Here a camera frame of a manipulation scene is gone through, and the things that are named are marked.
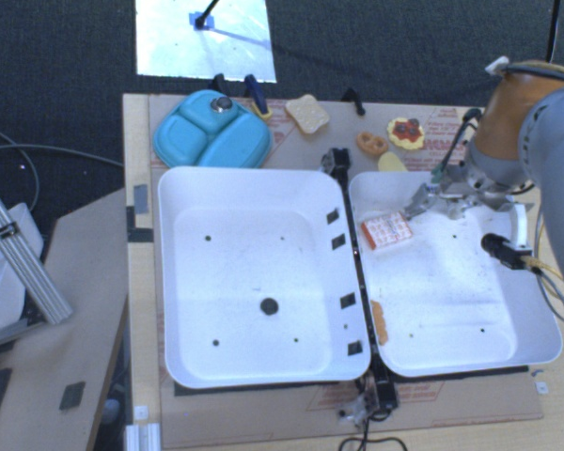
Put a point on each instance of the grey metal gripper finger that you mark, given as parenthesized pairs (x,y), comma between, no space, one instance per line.
(457,208)
(419,201)

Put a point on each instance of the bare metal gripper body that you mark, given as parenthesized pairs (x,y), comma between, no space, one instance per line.
(470,191)

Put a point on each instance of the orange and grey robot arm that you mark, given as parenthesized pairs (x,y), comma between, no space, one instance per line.
(550,158)

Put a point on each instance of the orange and white carton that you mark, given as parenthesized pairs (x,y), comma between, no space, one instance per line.
(386,231)

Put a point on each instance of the pale yellow flat piece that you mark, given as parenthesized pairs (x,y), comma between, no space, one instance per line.
(391,162)

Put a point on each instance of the orange pretzel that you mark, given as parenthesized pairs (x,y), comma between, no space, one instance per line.
(372,143)

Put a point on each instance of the white plastic tray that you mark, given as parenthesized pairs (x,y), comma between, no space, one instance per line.
(451,299)
(244,275)

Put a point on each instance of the thin black rod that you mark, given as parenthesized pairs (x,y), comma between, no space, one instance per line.
(359,270)

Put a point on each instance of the orange bacon strip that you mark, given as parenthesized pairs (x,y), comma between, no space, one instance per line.
(380,324)

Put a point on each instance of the beige bread slice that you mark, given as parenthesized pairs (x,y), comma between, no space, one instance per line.
(308,113)

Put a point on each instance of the small grey can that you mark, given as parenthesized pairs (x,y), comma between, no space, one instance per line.
(221,104)

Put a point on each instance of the blue divided plate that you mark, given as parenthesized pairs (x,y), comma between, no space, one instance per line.
(207,141)

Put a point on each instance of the brown cardboard board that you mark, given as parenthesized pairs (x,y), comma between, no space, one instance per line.
(301,416)

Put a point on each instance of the black cylinder on white bracket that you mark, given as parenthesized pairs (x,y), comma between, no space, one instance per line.
(500,248)

